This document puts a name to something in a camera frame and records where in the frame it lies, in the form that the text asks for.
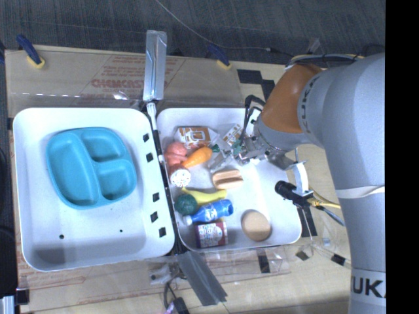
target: sink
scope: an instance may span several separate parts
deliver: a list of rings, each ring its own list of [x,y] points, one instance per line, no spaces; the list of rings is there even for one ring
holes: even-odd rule
[[[126,146],[135,169],[134,189],[112,203],[74,208],[64,203],[48,172],[46,148],[59,133],[105,128]],[[163,256],[174,230],[148,118],[135,109],[29,108],[13,121],[17,200],[26,262],[39,271],[58,271]],[[98,177],[117,170],[101,164]]]

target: drain hole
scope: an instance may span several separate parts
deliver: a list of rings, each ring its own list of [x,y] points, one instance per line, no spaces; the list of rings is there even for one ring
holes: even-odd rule
[[[147,161],[151,162],[153,160],[153,154],[150,152],[149,154],[146,155]]]
[[[157,220],[158,219],[157,212],[154,212],[152,215],[150,215],[150,218],[151,218],[151,223],[153,223],[155,220]]]
[[[159,234],[159,237],[163,237],[163,236],[165,236],[165,235],[166,235],[166,228],[165,228],[165,227],[160,228],[160,229],[158,230],[158,234]]]

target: blue bottle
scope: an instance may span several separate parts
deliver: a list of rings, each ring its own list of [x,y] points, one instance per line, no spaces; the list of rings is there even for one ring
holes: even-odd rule
[[[222,199],[202,206],[194,215],[186,215],[183,222],[190,226],[193,222],[211,222],[233,214],[233,205],[229,199]]]

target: dark gray fabric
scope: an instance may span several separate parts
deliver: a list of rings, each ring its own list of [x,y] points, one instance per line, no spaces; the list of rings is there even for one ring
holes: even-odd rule
[[[318,38],[316,53],[374,54],[385,44],[386,0],[159,0],[201,36],[221,46],[271,47],[225,50],[230,60],[286,63]],[[154,0],[0,0],[0,39],[18,48],[16,35],[35,44],[144,52],[145,32],[168,34],[168,54],[204,57],[208,42]],[[4,69],[0,71],[0,145],[8,152]],[[7,175],[6,187],[10,186]],[[10,190],[2,192],[0,225],[13,226]],[[0,234],[0,295],[16,269],[14,250]]]

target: white bottle cap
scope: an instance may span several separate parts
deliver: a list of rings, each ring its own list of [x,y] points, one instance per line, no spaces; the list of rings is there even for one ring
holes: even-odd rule
[[[192,224],[192,218],[190,215],[186,215],[183,217],[183,222],[187,225],[190,226]]]

